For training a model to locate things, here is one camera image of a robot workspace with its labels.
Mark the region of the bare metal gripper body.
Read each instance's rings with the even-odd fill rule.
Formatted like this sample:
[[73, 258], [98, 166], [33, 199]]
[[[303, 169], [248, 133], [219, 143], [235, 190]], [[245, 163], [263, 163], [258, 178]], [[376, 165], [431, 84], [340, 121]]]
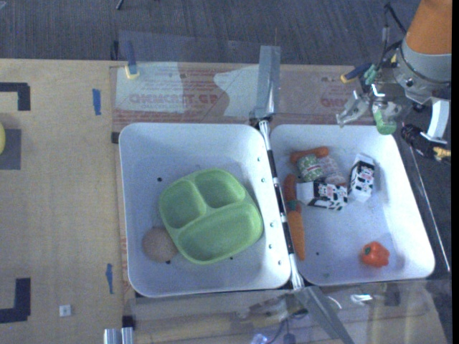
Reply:
[[371, 66], [368, 69], [368, 101], [396, 102], [407, 100], [426, 105], [437, 92], [437, 82], [411, 69]]

